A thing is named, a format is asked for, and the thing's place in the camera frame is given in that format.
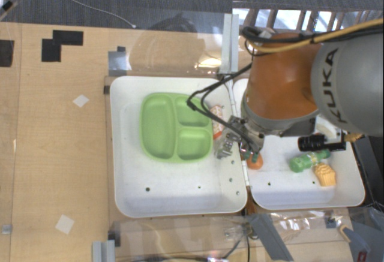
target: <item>white square marker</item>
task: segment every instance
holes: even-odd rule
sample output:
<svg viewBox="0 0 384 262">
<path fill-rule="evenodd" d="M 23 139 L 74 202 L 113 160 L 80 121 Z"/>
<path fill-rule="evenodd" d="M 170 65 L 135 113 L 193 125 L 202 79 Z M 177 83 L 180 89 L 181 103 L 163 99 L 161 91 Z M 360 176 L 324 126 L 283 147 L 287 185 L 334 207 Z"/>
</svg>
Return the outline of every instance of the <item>white square marker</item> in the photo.
<svg viewBox="0 0 384 262">
<path fill-rule="evenodd" d="M 69 234 L 69 232 L 72 229 L 73 224 L 74 224 L 74 220 L 70 219 L 69 217 L 67 217 L 63 214 L 63 215 L 61 215 L 55 228 L 57 230 L 65 233 L 65 234 Z"/>
<path fill-rule="evenodd" d="M 88 101 L 89 99 L 87 97 L 85 97 L 84 95 L 80 95 L 75 100 L 73 100 L 73 103 L 75 103 L 75 105 L 77 105 L 78 107 L 83 107 L 84 104 L 86 104 Z"/>
</svg>

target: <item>wooden tabletop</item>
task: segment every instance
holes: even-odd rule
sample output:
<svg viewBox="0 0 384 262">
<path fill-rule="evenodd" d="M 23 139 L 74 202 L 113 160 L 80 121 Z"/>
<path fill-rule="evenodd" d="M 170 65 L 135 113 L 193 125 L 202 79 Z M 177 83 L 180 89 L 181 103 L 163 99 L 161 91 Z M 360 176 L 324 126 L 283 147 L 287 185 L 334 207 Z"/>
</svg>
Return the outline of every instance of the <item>wooden tabletop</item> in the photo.
<svg viewBox="0 0 384 262">
<path fill-rule="evenodd" d="M 62 46 L 61 62 L 42 62 L 41 40 L 52 39 L 54 29 L 83 31 L 83 45 Z M 154 37 L 164 45 L 151 44 Z M 0 68 L 0 224 L 13 226 L 11 234 L 0 234 L 1 262 L 91 261 L 92 242 L 105 241 L 110 225 L 103 94 L 108 51 L 140 41 L 139 58 L 132 60 L 138 74 L 204 75 L 212 68 L 199 68 L 200 57 L 220 57 L 220 42 L 215 35 L 199 35 L 204 46 L 192 46 L 195 38 L 187 33 L 0 23 L 0 39 L 14 40 L 12 67 Z M 171 66 L 165 70 L 164 63 Z M 89 100 L 83 107 L 73 103 L 81 95 Z M 74 221 L 68 234 L 56 228 L 62 215 Z M 260 253 L 262 247 L 255 248 L 258 261 L 269 261 Z M 313 247 L 290 248 L 297 257 L 313 255 Z M 350 259 L 340 236 L 315 248 L 316 257 L 328 251 L 334 261 Z M 233 260 L 245 257 L 242 248 Z"/>
</svg>

